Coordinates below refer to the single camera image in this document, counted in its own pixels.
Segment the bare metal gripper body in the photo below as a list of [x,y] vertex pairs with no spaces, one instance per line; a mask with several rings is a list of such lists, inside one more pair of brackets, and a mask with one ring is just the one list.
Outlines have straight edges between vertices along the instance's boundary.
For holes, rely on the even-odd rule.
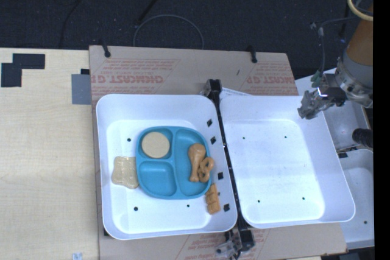
[[364,108],[373,108],[373,89],[366,83],[360,82],[345,68],[336,68],[334,73],[323,73],[318,95],[331,104],[341,106],[349,100]]

